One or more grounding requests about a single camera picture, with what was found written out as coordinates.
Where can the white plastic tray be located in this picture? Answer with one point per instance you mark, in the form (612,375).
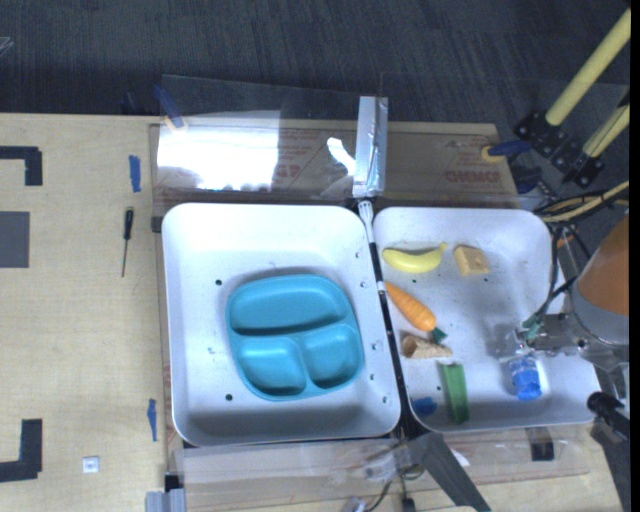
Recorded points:
(480,310)
(200,310)

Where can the thin black and white rod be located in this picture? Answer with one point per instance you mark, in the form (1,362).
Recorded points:
(382,295)

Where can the pale yellow cheese wedge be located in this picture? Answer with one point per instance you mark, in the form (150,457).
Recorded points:
(471,260)

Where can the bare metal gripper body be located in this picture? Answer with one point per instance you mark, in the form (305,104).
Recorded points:
(555,334)

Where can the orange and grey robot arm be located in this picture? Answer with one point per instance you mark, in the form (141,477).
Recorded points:
(605,280)

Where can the small white square block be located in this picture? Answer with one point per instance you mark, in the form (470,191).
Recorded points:
(91,464)

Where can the black cylinder on white bracket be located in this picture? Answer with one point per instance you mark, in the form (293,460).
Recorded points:
(607,407)

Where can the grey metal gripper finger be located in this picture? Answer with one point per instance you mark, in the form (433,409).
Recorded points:
(512,350)
(506,334)

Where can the black screwdriver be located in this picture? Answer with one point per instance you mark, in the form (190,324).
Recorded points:
(127,225)

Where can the yellow banana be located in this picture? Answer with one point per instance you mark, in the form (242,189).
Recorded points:
(410,259)

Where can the blue cube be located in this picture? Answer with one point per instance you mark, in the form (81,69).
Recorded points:
(425,406)

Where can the blue divided plate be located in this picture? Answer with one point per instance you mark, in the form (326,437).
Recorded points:
(295,337)

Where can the clear plastic bottle blue cap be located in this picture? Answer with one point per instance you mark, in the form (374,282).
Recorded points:
(526,377)

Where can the green pea pod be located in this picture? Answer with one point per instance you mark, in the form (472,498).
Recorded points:
(455,392)

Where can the orange carrot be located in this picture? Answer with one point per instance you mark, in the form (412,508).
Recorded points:
(410,306)

